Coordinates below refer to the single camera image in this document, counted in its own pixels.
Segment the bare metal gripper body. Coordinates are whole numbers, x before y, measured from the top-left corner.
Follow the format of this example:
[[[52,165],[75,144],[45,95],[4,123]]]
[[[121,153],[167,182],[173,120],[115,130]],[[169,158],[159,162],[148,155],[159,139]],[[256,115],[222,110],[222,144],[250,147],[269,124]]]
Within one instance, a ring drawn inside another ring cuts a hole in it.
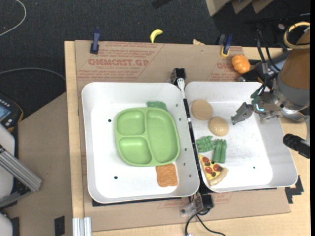
[[[305,121],[309,118],[309,112],[289,101],[283,94],[276,92],[264,92],[256,103],[256,113],[262,111],[280,111],[281,116],[295,122]]]

